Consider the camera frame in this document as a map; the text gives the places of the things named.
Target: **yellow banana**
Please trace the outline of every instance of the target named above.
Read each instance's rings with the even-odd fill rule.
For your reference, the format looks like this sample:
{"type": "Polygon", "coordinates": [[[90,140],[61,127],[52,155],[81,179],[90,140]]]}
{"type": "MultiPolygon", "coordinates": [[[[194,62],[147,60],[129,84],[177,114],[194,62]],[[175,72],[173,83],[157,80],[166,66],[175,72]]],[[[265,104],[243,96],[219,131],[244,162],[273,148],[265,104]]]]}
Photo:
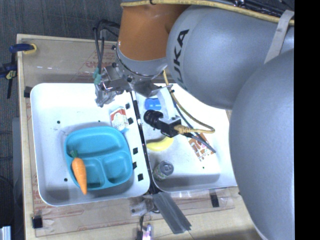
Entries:
{"type": "Polygon", "coordinates": [[[174,142],[174,138],[165,136],[160,141],[147,143],[146,147],[152,151],[163,151],[169,148],[173,142],[174,142]]]}

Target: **wooden table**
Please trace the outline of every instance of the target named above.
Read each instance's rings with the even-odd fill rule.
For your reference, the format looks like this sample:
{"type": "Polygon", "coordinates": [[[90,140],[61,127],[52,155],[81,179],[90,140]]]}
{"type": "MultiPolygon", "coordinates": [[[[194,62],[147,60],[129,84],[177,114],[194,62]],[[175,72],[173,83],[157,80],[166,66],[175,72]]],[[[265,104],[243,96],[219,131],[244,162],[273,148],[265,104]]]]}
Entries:
{"type": "MultiPolygon", "coordinates": [[[[21,153],[22,153],[22,175],[23,175],[23,210],[24,210],[24,234],[26,240],[39,239],[36,230],[33,228],[32,217],[35,215],[35,192],[33,189],[35,176],[33,174],[33,163],[35,160],[35,152],[33,147],[33,132],[30,120],[30,101],[25,97],[25,90],[27,87],[33,87],[36,84],[43,82],[53,83],[68,83],[68,82],[86,82],[88,71],[86,69],[95,67],[92,61],[79,62],[75,57],[81,51],[86,49],[86,46],[94,49],[95,44],[93,40],[61,38],[51,36],[37,36],[18,34],[18,43],[32,43],[33,40],[39,41],[41,50],[38,50],[37,56],[41,56],[42,64],[33,67],[32,70],[28,68],[25,58],[36,56],[34,54],[17,53],[18,59],[18,92],[19,92],[19,113],[21,125],[21,153]],[[56,56],[48,56],[48,51],[53,48],[54,44],[57,49],[56,56]],[[61,58],[61,54],[66,56],[66,60],[61,58]]],[[[110,63],[112,57],[104,58],[104,61],[110,63]]],[[[237,239],[237,240],[259,240],[252,220],[248,214],[246,206],[239,195],[237,187],[228,189],[229,197],[233,201],[233,208],[221,209],[218,211],[205,212],[202,214],[187,215],[187,219],[191,223],[191,231],[186,231],[182,234],[173,234],[164,219],[151,220],[148,223],[153,227],[153,238],[157,240],[199,240],[199,239],[237,239]]],[[[46,240],[134,240],[137,237],[137,229],[139,224],[125,223],[123,225],[111,225],[87,230],[78,230],[66,233],[43,235],[40,239],[46,240]]]]}

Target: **gray carpet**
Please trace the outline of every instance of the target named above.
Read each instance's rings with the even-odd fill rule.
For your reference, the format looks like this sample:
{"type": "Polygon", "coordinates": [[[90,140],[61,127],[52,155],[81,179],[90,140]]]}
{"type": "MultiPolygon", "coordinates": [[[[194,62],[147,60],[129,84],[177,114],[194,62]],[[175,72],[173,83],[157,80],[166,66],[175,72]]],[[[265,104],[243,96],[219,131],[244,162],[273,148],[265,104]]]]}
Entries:
{"type": "MultiPolygon", "coordinates": [[[[0,0],[0,63],[11,60],[9,46],[16,35],[34,34],[93,39],[92,27],[102,18],[120,24],[121,0],[0,0]]],[[[284,8],[278,0],[259,0],[284,8]]],[[[293,10],[295,0],[283,0],[293,10]]],[[[115,41],[110,35],[108,40],[115,41]]],[[[12,120],[19,116],[17,79],[13,79],[11,98],[8,81],[0,78],[0,227],[13,219],[12,120]]]]}

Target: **orange carrot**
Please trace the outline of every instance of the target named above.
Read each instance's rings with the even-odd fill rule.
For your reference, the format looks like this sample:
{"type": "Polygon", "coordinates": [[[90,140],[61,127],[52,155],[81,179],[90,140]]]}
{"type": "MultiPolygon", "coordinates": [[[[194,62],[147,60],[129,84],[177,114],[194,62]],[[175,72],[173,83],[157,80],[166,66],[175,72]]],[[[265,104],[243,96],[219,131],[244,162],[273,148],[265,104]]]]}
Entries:
{"type": "Polygon", "coordinates": [[[84,195],[87,194],[87,172],[84,161],[77,156],[77,151],[71,152],[72,157],[74,158],[71,167],[76,178],[76,181],[79,183],[80,189],[84,195]]]}

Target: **blue plate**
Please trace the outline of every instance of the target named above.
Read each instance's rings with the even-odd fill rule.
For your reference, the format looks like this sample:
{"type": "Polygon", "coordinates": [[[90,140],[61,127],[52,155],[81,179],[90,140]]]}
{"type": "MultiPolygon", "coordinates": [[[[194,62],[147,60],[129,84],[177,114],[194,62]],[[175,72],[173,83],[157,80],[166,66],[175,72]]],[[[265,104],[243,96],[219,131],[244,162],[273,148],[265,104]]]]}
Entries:
{"type": "Polygon", "coordinates": [[[72,151],[84,162],[87,190],[101,190],[122,184],[133,173],[132,157],[123,134],[110,126],[90,127],[70,133],[64,142],[67,168],[74,183],[72,151]]]}

